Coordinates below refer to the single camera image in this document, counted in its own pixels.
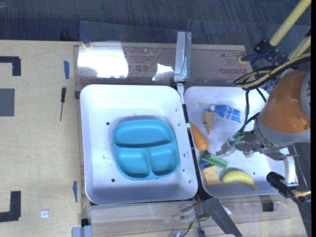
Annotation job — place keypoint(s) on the small blue block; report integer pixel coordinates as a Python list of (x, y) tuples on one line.
[(203, 165)]

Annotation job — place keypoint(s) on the blue divided plate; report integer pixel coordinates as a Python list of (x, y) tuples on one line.
[(145, 149)]

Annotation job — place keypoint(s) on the yellow banana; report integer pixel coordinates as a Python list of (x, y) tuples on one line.
[(238, 176)]

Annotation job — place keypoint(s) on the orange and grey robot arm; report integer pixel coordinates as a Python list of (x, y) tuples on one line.
[(284, 107)]

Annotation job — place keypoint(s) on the green clothes peg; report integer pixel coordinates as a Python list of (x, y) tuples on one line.
[(214, 160)]

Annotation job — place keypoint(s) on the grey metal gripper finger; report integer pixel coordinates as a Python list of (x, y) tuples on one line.
[(231, 143), (223, 151)]

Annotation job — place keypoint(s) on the yellow block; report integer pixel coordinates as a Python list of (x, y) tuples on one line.
[(211, 175)]

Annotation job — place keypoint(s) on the orange carrot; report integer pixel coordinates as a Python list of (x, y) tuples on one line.
[(199, 138)]

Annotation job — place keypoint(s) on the white plastic tray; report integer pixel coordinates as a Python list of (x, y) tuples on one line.
[(98, 144), (247, 167)]

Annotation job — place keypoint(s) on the blue plastic bottle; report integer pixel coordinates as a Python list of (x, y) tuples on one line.
[(227, 112)]

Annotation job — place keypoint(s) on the tan ice cream cone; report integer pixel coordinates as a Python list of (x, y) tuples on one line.
[(209, 121)]

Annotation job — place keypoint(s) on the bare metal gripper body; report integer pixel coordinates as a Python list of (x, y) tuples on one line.
[(250, 142)]

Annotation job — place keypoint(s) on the black cylinder on white bracket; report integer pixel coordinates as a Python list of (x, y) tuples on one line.
[(280, 181)]

